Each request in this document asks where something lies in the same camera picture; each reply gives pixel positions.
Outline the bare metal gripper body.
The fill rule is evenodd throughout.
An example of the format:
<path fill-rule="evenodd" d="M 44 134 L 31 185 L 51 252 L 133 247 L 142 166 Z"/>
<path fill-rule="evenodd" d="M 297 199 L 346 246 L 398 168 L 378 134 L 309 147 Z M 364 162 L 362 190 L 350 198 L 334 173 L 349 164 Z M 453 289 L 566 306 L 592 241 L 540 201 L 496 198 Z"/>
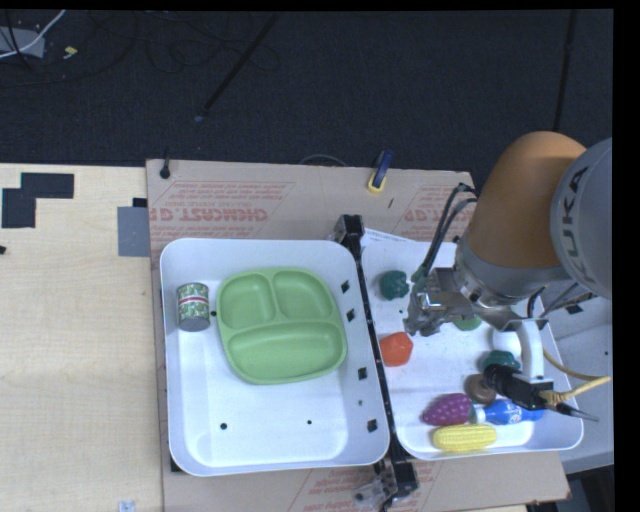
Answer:
<path fill-rule="evenodd" d="M 419 324 L 443 324 L 473 316 L 490 324 L 506 324 L 511 319 L 510 298 L 457 267 L 436 267 L 417 278 Z"/>

